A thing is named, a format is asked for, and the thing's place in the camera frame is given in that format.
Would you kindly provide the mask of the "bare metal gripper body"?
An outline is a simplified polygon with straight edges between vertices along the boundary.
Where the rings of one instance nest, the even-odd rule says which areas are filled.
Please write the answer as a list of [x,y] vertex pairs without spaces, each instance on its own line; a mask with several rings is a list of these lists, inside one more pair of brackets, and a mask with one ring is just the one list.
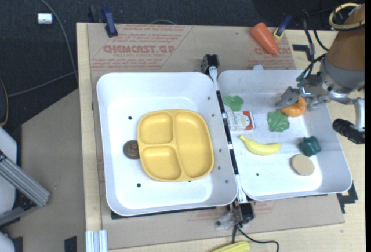
[[356,99],[349,98],[352,89],[346,88],[333,80],[327,73],[309,75],[301,87],[301,96],[316,103],[335,101],[341,104],[353,104]]

